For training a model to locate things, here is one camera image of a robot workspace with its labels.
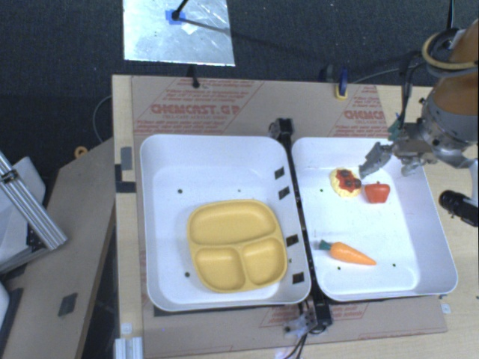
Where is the thin black rod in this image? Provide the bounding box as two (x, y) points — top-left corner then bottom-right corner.
(282, 135), (327, 313)

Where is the orange carrot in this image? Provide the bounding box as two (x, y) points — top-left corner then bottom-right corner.
(318, 239), (378, 267)

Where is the black cylinder on white bracket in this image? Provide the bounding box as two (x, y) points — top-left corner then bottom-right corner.
(439, 155), (479, 227)

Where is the yellow toy pasta red sauce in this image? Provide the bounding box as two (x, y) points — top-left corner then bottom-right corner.
(329, 167), (363, 200)

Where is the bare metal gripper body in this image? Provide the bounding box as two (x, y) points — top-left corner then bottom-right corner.
(391, 120), (474, 169)

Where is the yellow divided plate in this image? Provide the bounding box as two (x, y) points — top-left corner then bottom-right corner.
(186, 198), (289, 295)

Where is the red toy bell pepper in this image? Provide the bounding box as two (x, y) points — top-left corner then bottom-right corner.
(363, 180), (391, 205)

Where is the white plastic tray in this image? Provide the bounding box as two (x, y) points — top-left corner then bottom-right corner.
(290, 136), (460, 303)
(139, 133), (313, 313)

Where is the brown cardboard board red print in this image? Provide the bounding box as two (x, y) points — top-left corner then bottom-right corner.
(130, 75), (449, 359)

